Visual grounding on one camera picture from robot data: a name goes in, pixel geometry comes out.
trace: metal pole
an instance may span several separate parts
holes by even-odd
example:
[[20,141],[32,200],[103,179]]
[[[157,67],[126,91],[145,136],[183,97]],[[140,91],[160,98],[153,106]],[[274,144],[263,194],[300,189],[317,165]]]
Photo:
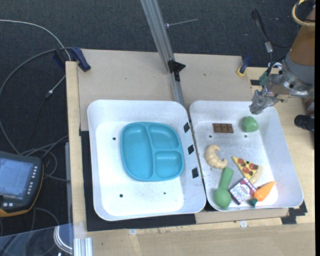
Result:
[[[156,48],[159,52],[161,61],[167,72],[170,72],[168,62],[174,61],[174,53],[170,44],[169,36],[167,33],[164,18],[162,16],[158,0],[140,0],[144,14],[148,21],[153,40],[155,42]],[[185,106],[184,97],[181,89],[181,84],[175,79],[173,73],[171,73],[171,84],[174,99],[176,102]]]

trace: carrot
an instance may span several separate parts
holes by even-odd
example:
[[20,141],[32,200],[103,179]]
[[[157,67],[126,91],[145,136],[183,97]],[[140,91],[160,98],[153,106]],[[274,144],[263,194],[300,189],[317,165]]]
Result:
[[253,197],[259,202],[264,200],[269,195],[275,183],[275,181],[270,181],[269,183],[263,185],[262,187],[257,189],[256,192],[254,192]]

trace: pizza slice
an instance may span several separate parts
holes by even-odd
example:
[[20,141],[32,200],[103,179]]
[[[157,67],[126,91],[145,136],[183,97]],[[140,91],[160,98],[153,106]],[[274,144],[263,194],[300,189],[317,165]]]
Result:
[[262,165],[257,165],[253,162],[235,156],[233,156],[232,159],[245,178],[247,178],[252,184],[257,182],[263,171]]

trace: wooden table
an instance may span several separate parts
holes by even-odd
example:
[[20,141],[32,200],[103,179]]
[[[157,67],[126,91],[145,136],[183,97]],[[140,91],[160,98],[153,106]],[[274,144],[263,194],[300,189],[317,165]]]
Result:
[[[284,225],[280,217],[288,216],[290,212],[287,208],[279,208],[231,212],[201,211],[195,214],[195,225],[137,229],[133,233],[128,229],[87,232],[79,128],[81,127],[84,131],[87,129],[85,113],[86,107],[91,101],[110,99],[110,95],[104,97],[100,93],[100,89],[97,91],[94,85],[103,88],[112,84],[112,81],[117,81],[117,90],[113,92],[117,93],[122,90],[121,84],[127,85],[128,80],[135,77],[141,80],[140,84],[146,83],[150,79],[160,79],[160,86],[166,85],[161,87],[161,90],[164,89],[163,93],[159,92],[159,89],[153,88],[152,91],[134,94],[133,99],[163,100],[163,97],[166,97],[165,100],[173,100],[173,95],[170,93],[170,79],[163,73],[157,53],[101,50],[83,50],[83,52],[88,63],[92,64],[91,70],[94,70],[89,74],[89,77],[85,78],[76,62],[66,63],[72,211],[75,238],[91,237],[94,255],[194,256],[212,254],[298,255],[302,253],[315,255],[315,150],[312,134],[294,125],[295,117],[305,113],[304,103],[300,98],[292,98],[287,103],[278,103],[275,106],[308,211],[304,216],[296,217],[297,224]],[[180,74],[182,91],[188,106],[197,99],[215,100],[218,97],[222,100],[232,100],[235,93],[241,98],[240,100],[248,101],[256,87],[250,84],[250,80],[258,80],[265,71],[265,68],[247,68],[246,76],[240,78],[235,74],[242,63],[239,56],[193,54],[177,54],[175,56],[178,62],[184,64],[187,62],[187,67],[188,64],[192,66],[189,72],[183,70]],[[132,66],[130,62],[143,62],[143,65],[147,65],[150,70],[145,73],[143,65],[141,67],[139,64]],[[106,69],[103,65],[109,65],[108,68],[111,70]],[[120,76],[124,71],[128,71],[128,73],[125,76]],[[208,91],[203,92],[199,88],[194,90],[192,85],[195,80],[199,83],[201,81],[202,90],[205,88]],[[92,83],[93,88],[82,91],[88,81]],[[238,87],[236,90],[232,90],[227,86]],[[184,90],[191,90],[192,93],[185,94]],[[127,96],[119,94],[119,97],[126,99]]]

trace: screen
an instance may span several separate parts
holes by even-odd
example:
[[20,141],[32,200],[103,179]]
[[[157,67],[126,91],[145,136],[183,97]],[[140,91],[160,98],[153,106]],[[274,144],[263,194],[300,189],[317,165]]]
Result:
[[33,164],[0,158],[0,195],[23,199]]

